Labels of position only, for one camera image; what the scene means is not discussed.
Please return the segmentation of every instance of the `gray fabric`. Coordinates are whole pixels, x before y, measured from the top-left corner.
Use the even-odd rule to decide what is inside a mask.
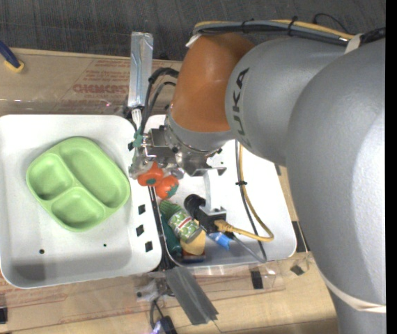
[[[386,0],[0,0],[0,39],[12,47],[128,56],[132,31],[154,35],[154,57],[182,60],[195,23],[316,13],[351,33],[385,25]],[[320,24],[339,29],[329,18]],[[266,37],[252,37],[262,40]]]

